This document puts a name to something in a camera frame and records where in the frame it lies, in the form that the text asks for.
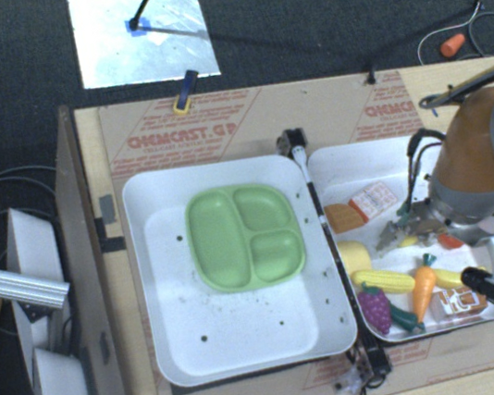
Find white plastic tray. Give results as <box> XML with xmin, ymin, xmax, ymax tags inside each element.
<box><xmin>304</xmin><ymin>117</ymin><xmax>494</xmax><ymax>355</ymax></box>
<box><xmin>117</xmin><ymin>140</ymin><xmax>364</xmax><ymax>394</ymax></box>

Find yellow banana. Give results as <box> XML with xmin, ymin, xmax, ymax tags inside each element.
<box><xmin>430</xmin><ymin>263</ymin><xmax>468</xmax><ymax>292</ymax></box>

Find pale yellow round fruit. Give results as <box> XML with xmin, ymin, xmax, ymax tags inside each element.
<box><xmin>335</xmin><ymin>237</ymin><xmax>375</xmax><ymax>278</ymax></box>

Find yellow corn cob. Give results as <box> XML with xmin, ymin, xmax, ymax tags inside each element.
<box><xmin>349</xmin><ymin>260</ymin><xmax>418</xmax><ymax>302</ymax></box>

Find orange cone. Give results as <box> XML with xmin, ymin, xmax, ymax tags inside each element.
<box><xmin>437</xmin><ymin>31</ymin><xmax>470</xmax><ymax>59</ymax></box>

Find black cylinder on white bracket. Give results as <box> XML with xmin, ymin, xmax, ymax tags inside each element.
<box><xmin>453</xmin><ymin>234</ymin><xmax>494</xmax><ymax>315</ymax></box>

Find thin black and white rod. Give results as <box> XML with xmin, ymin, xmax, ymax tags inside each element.
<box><xmin>292</xmin><ymin>138</ymin><xmax>379</xmax><ymax>369</ymax></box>

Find white and red carton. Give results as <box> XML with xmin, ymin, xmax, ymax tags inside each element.
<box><xmin>345</xmin><ymin>179</ymin><xmax>403</xmax><ymax>226</ymax></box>

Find orange and white carton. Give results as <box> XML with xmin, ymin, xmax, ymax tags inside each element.
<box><xmin>426</xmin><ymin>281</ymin><xmax>491</xmax><ymax>327</ymax></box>

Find brown cardboard board, red print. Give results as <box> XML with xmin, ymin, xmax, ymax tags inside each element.
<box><xmin>97</xmin><ymin>42</ymin><xmax>494</xmax><ymax>395</ymax></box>

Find orange bread slice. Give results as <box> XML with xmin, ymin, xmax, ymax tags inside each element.
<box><xmin>323</xmin><ymin>198</ymin><xmax>369</xmax><ymax>237</ymax></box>

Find orange carrot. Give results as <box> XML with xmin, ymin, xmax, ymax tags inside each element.
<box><xmin>402</xmin><ymin>252</ymin><xmax>449</xmax><ymax>327</ymax></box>

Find purple grapes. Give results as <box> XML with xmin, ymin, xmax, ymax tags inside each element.
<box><xmin>354</xmin><ymin>279</ymin><xmax>396</xmax><ymax>339</ymax></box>

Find dark green vegetable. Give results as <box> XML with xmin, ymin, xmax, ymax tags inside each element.
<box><xmin>388</xmin><ymin>298</ymin><xmax>427</xmax><ymax>339</ymax></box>

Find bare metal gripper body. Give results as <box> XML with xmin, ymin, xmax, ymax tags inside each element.
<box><xmin>396</xmin><ymin>196</ymin><xmax>450</xmax><ymax>242</ymax></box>

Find green divided plate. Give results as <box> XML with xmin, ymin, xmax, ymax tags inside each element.
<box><xmin>179</xmin><ymin>174</ymin><xmax>312</xmax><ymax>302</ymax></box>

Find red tomato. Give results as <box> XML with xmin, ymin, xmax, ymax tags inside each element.
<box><xmin>436</xmin><ymin>229</ymin><xmax>465</xmax><ymax>253</ymax></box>

